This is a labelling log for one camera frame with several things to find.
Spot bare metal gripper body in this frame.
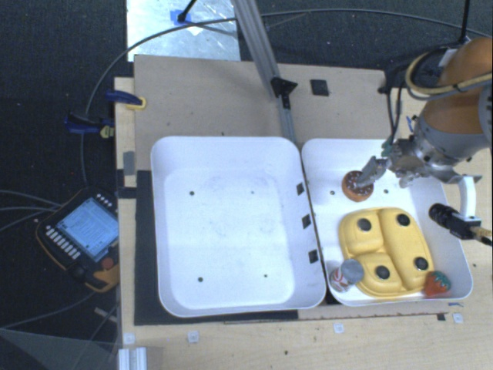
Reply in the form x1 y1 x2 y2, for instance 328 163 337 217
386 138 465 189

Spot brown sprinkled doughnut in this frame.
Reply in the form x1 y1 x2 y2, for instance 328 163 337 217
341 170 375 203

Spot yellow divided plate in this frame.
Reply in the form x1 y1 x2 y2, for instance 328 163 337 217
338 207 435 300

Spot white plastic tray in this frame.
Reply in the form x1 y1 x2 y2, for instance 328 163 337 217
300 137 475 308
149 135 328 318

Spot red and white can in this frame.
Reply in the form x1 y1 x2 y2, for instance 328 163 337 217
328 258 365 294

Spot red strawberry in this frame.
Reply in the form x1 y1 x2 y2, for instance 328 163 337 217
424 270 452 298

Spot brown cardboard board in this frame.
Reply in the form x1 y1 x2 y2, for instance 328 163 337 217
132 54 479 326

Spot black cylinder on white bracket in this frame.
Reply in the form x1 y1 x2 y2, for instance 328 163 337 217
428 174 483 241

